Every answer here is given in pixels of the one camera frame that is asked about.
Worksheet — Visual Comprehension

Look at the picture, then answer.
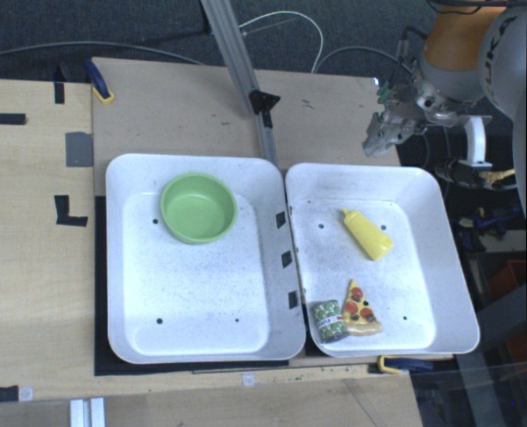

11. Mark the green patterned can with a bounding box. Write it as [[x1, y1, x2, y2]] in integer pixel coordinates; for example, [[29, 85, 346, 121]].
[[312, 299, 350, 345]]

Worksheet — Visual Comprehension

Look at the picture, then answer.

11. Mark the green bowl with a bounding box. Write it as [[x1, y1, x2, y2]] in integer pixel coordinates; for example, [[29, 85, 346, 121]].
[[159, 172, 239, 246]]

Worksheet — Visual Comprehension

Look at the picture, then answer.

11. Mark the pale wood board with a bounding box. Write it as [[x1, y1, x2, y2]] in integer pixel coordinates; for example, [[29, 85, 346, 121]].
[[92, 56, 456, 375]]

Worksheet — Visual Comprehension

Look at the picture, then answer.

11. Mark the white plastic tray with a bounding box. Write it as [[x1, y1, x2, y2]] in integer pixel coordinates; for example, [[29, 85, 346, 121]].
[[284, 162, 482, 359], [105, 152, 307, 366]]

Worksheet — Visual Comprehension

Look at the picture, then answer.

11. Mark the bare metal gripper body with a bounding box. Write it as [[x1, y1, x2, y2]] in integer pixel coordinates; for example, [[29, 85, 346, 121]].
[[380, 81, 474, 141]]

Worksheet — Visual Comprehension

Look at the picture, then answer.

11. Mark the black cylinder on white bracket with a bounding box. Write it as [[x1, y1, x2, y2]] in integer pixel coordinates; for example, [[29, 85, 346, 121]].
[[433, 116, 494, 189]]

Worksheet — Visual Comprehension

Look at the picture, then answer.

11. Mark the yellow squeeze bottle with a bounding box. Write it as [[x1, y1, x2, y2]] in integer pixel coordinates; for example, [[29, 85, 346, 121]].
[[339, 206, 395, 262]]

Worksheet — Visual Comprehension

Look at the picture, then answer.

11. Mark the toy pizza slice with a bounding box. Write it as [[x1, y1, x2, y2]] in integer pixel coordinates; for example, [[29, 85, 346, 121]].
[[340, 278, 384, 337]]

